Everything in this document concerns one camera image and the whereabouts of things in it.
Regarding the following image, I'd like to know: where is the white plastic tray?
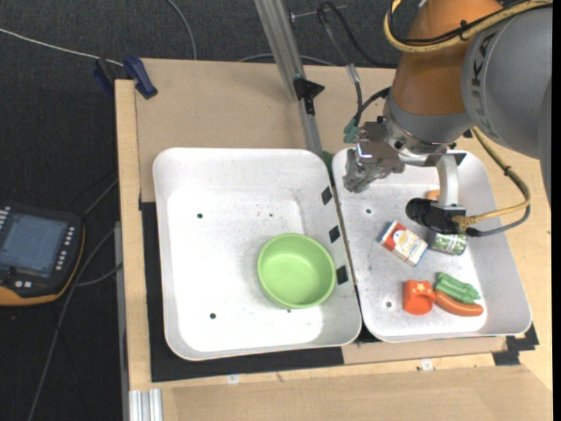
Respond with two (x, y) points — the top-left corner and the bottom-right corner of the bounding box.
(152, 146), (363, 361)
(331, 146), (534, 344)

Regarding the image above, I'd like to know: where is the green bowl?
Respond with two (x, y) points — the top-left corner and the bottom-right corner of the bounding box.
(256, 232), (337, 310)

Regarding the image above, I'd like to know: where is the black cylinder on white bracket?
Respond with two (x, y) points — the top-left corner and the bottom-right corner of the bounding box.
(405, 150), (468, 237)

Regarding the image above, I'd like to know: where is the orange sausage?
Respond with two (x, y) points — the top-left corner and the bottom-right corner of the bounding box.
(433, 289), (485, 318)

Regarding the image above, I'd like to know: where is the white and red carton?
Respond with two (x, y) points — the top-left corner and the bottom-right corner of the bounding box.
(377, 220), (429, 268)

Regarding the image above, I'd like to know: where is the pale wood board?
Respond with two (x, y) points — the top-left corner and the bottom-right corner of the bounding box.
(114, 58), (553, 389)

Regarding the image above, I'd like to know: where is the orange block with yellow star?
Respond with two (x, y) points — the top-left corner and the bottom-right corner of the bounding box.
(401, 279), (437, 316)

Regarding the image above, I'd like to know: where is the green can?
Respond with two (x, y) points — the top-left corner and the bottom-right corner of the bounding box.
(428, 231), (468, 257)

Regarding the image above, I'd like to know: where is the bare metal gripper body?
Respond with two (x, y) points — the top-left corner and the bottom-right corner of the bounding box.
(352, 119), (458, 178)

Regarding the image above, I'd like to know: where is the green asparagus bundle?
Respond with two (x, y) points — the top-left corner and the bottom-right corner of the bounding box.
(433, 271), (482, 304)

